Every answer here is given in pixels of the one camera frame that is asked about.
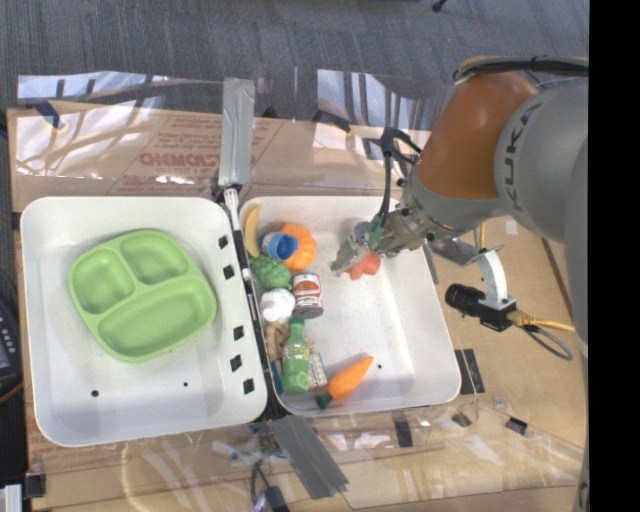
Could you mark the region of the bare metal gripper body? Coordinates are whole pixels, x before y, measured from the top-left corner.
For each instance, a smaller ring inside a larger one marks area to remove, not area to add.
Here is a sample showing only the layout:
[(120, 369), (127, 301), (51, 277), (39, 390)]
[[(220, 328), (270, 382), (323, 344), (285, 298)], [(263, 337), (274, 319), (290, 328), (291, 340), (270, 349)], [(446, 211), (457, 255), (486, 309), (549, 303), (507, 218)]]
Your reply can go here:
[(394, 257), (403, 250), (414, 250), (423, 243), (427, 224), (423, 207), (400, 203), (385, 216), (377, 213), (356, 225), (352, 234), (355, 254)]

